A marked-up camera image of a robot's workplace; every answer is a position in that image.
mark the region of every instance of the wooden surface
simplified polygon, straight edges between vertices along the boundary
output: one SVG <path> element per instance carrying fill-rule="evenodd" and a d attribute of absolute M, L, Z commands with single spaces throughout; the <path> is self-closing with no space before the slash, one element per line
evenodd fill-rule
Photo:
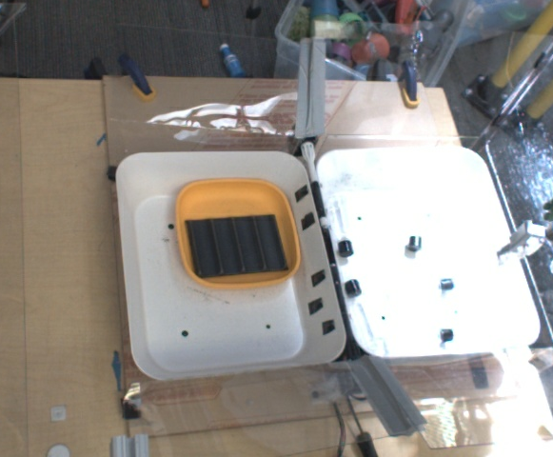
<path fill-rule="evenodd" d="M 443 92 L 425 93 L 437 128 L 452 137 Z M 109 455 L 111 437 L 128 431 L 111 368 L 122 338 L 104 108 L 100 82 L 0 79 L 0 456 L 43 456 L 57 443 L 72 456 Z M 509 411 L 494 427 L 505 428 L 508 445 L 435 452 L 416 434 L 376 447 L 381 455 L 504 456 L 524 442 L 520 455 L 553 455 L 544 394 L 540 384 L 529 388 L 528 409 L 550 432 L 539 434 L 534 420 L 511 426 L 519 413 Z M 364 424 L 381 435 L 375 418 Z M 151 456 L 326 457 L 338 431 L 331 417 L 165 436 L 151 439 Z"/>

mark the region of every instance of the blue glue bottle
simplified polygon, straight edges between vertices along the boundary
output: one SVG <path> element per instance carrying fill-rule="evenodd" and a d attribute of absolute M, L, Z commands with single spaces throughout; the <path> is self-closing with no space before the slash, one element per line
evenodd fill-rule
<path fill-rule="evenodd" d="M 240 64 L 238 56 L 234 54 L 229 48 L 228 44 L 222 44 L 219 48 L 221 55 L 223 56 L 223 62 L 226 65 L 227 74 L 232 78 L 246 78 L 247 74 Z"/>

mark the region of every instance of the yellow tube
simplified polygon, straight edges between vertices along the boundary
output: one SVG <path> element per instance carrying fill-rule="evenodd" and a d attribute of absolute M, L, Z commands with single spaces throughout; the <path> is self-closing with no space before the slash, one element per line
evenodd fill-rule
<path fill-rule="evenodd" d="M 539 119 L 553 105 L 553 79 L 526 109 L 533 119 Z"/>
<path fill-rule="evenodd" d="M 491 76 L 497 88 L 504 88 L 515 75 L 532 51 L 539 46 L 545 36 L 553 29 L 553 0 L 549 2 L 534 24 L 523 35 L 520 42 L 507 56 L 503 65 Z"/>

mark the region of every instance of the dark floor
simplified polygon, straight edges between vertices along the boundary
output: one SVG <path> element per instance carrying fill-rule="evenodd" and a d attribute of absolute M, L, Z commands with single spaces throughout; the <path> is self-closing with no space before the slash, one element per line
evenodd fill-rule
<path fill-rule="evenodd" d="M 0 41 L 0 74 L 23 77 L 83 79 L 84 68 L 94 56 L 107 71 L 119 73 L 117 57 L 124 51 L 142 63 L 148 75 L 226 76 L 216 50 L 228 41 L 255 77 L 273 77 L 276 59 L 274 29 L 288 0 L 258 0 L 262 14 L 245 18 L 252 0 L 211 0 L 202 10 L 198 0 L 16 0 L 27 8 Z M 494 72 L 519 34 L 504 33 L 489 41 L 456 49 L 438 84 L 447 96 L 464 145 L 469 146 L 490 120 L 462 97 L 464 89 L 480 74 Z M 543 126 L 527 131 L 527 141 L 512 142 L 496 154 L 497 172 L 520 185 L 508 198 L 513 222 L 519 224 L 537 214 L 547 188 L 527 191 L 531 185 L 553 180 L 546 177 L 532 151 L 553 165 L 553 108 Z M 530 155 L 506 155 L 516 150 Z M 534 168 L 511 168 L 511 161 Z M 553 276 L 548 273 L 549 252 L 530 262 L 539 299 L 553 332 Z M 553 366 L 542 372 L 553 410 Z"/>

